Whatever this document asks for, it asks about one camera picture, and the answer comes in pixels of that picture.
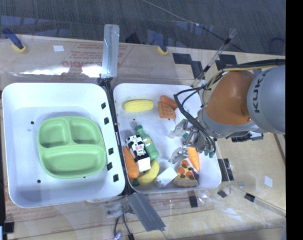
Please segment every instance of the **gray cylinder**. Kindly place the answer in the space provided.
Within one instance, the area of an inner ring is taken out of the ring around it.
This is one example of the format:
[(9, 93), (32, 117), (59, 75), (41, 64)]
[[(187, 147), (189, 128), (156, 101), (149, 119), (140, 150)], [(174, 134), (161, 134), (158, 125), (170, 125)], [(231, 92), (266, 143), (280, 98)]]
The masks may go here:
[(263, 71), (251, 83), (247, 107), (251, 119), (266, 132), (286, 134), (286, 66)]

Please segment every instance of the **white tray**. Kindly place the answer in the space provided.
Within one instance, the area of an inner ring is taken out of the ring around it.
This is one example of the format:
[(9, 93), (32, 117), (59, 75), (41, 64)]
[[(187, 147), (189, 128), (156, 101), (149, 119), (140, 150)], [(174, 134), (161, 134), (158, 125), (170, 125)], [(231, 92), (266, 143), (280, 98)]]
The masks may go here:
[[(144, 84), (144, 83), (122, 83), (115, 87), (113, 91), (115, 109), (117, 114), (119, 135), (122, 146), (125, 146), (124, 140), (132, 135), (135, 135), (135, 126), (142, 125), (144, 131), (152, 138), (157, 150), (159, 151), (160, 172), (168, 167), (176, 169), (175, 165), (168, 162), (172, 153), (182, 145), (182, 138), (169, 138), (170, 131), (175, 129), (175, 120), (168, 120), (160, 118), (158, 112), (158, 102), (161, 95), (166, 95), (173, 98), (173, 95), (182, 91), (190, 89), (189, 86), (184, 85), (168, 85), (168, 84)], [(185, 92), (178, 96), (182, 102), (191, 92)], [(148, 111), (137, 113), (130, 113), (124, 110), (124, 103), (129, 100), (148, 99), (154, 101), (154, 107)], [(198, 94), (189, 98), (184, 108), (193, 117), (197, 117), (197, 112), (201, 109), (201, 100)], [(199, 155), (199, 185), (197, 187), (178, 187), (173, 183), (166, 187), (159, 189), (154, 184), (145, 186), (132, 186), (138, 192), (143, 193), (162, 193), (162, 192), (176, 192), (187, 191), (190, 189), (212, 189), (220, 185), (222, 174), (218, 164), (217, 156), (213, 158), (205, 156), (203, 153)]]
[[(90, 83), (13, 83), (2, 92), (2, 106), (9, 196), (16, 205), (31, 208), (109, 198), (124, 190), (110, 107), (101, 87)], [(104, 139), (106, 164), (112, 168), (105, 166), (85, 178), (48, 175), (40, 162), (37, 131), (44, 120), (58, 116), (94, 120)]]

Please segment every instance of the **gray floor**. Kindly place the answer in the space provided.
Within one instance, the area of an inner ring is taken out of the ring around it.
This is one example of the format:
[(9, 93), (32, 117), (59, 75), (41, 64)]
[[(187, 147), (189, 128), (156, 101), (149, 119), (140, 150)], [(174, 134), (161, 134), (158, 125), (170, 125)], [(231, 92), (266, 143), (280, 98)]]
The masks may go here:
[[(229, 51), (286, 54), (286, 0), (0, 0), (2, 29), (18, 34), (102, 40), (105, 24), (120, 41), (136, 33), (153, 44), (217, 50), (236, 29)], [(0, 147), (0, 181), (3, 178)], [(0, 223), (4, 206), (0, 187)]]

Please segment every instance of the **bottle cap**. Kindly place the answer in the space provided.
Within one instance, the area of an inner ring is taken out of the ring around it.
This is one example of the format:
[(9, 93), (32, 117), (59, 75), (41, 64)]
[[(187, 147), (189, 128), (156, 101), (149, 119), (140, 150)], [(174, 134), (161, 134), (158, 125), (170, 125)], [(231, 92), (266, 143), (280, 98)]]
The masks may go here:
[(140, 130), (140, 129), (143, 129), (143, 127), (141, 126), (141, 125), (137, 125), (136, 127), (135, 127), (135, 131), (137, 132), (138, 130)]

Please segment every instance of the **green bottle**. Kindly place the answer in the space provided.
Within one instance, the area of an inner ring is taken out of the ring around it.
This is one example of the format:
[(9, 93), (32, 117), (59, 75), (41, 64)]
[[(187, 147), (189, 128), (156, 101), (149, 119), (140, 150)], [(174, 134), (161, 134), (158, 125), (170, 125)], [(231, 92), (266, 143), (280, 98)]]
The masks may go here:
[(137, 125), (135, 127), (135, 131), (140, 135), (142, 138), (143, 143), (145, 144), (147, 153), (150, 157), (150, 160), (154, 160), (160, 156), (160, 153), (157, 151), (154, 142), (152, 141), (151, 137), (149, 137), (143, 130), (141, 125)]

